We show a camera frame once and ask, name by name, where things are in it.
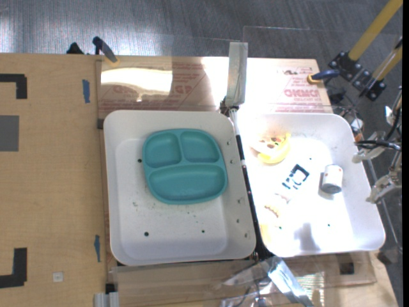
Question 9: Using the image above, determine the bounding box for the green divided plate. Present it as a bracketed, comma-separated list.
[141, 128, 229, 205]

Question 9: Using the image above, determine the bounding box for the pizza slice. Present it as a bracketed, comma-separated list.
[250, 132, 285, 154]

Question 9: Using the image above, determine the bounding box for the yellow banana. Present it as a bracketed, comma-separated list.
[256, 132, 292, 165]

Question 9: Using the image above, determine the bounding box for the white plastic tray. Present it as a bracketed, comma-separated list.
[102, 109, 258, 266]
[234, 112, 387, 258]

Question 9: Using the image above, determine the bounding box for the white packet with dark print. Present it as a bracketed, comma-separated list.
[281, 163, 311, 192]

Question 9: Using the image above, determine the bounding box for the brown cardboard board red print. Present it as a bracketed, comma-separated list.
[96, 55, 378, 289]

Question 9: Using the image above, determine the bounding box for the white can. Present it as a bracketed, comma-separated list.
[320, 164, 344, 194]

